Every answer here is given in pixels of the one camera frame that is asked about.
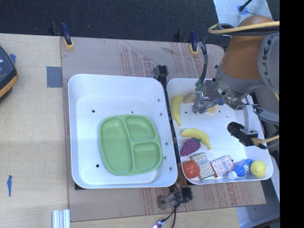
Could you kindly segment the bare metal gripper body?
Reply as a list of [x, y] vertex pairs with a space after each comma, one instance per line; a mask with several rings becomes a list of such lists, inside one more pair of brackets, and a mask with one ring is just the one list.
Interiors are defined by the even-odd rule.
[[193, 103], [199, 100], [201, 104], [209, 102], [209, 109], [216, 105], [227, 105], [233, 110], [242, 110], [247, 105], [244, 102], [246, 95], [233, 91], [220, 79], [199, 79], [195, 86]]

